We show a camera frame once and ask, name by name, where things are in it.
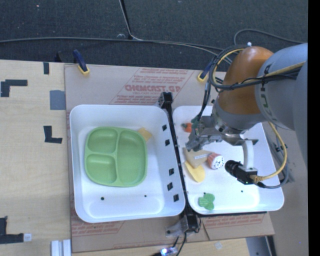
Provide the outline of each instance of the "black fabric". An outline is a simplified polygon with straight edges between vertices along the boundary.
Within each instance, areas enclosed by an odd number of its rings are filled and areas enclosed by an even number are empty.
[[[212,54],[183,45],[151,42],[74,39],[9,39],[82,37],[123,40],[130,33],[141,40],[208,45],[225,49],[251,42],[275,52],[308,41],[308,0],[0,0],[0,59],[73,63],[77,49],[87,64],[203,70]],[[253,30],[263,31],[284,39]]]

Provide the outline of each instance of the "green divided dish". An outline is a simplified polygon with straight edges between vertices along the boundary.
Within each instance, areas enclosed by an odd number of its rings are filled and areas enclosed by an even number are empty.
[[[95,183],[134,187],[147,175],[148,154],[143,136],[131,129],[97,127],[87,136],[84,167]]]

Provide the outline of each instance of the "cardboard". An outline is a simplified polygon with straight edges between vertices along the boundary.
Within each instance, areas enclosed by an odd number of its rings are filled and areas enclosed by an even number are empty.
[[[119,248],[172,245],[176,236],[166,228],[179,216],[150,219],[86,223],[76,214],[73,201],[69,114],[81,104],[157,105],[161,92],[172,92],[172,108],[201,105],[205,82],[197,80],[199,70],[89,65],[84,76],[76,64],[64,66],[69,189],[71,208],[72,252],[89,252]],[[219,78],[223,72],[217,72]],[[211,90],[211,99],[217,92]],[[239,214],[201,218],[199,233],[192,233],[187,243],[273,235],[268,213]]]

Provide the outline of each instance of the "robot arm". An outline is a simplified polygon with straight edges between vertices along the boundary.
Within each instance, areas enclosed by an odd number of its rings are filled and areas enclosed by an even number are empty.
[[[217,58],[216,63],[220,63],[222,56]],[[222,84],[215,80],[217,66],[213,61],[205,94],[210,93],[210,85],[219,89],[219,94],[210,116],[202,116],[200,112],[192,120],[193,129],[185,144],[187,150],[198,151],[206,144],[223,140],[233,146],[242,146],[244,159],[252,159],[252,150],[244,148],[248,147],[248,142],[241,135],[255,124],[268,121],[271,125],[296,132],[308,167],[308,44],[288,47],[276,53],[258,46],[241,48]],[[246,163],[244,167],[235,163],[225,167],[231,175],[238,167],[245,172],[248,170]]]

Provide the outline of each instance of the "black tape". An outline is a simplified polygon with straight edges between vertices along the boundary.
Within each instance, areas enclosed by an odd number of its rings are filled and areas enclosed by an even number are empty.
[[[44,136],[45,136],[45,140],[44,142],[48,142],[48,143],[62,143],[62,138],[52,138],[52,126],[46,125],[43,126],[44,129]]]
[[[66,96],[64,91],[50,91],[50,110],[66,110]]]
[[[24,234],[7,234],[7,219],[5,216],[0,218],[0,244],[14,244],[14,243],[22,243],[24,241]]]
[[[1,81],[0,97],[9,97],[10,86],[27,86],[28,80],[6,79]]]
[[[45,75],[49,75],[49,73],[50,73],[49,62],[44,62],[43,63],[43,73]]]

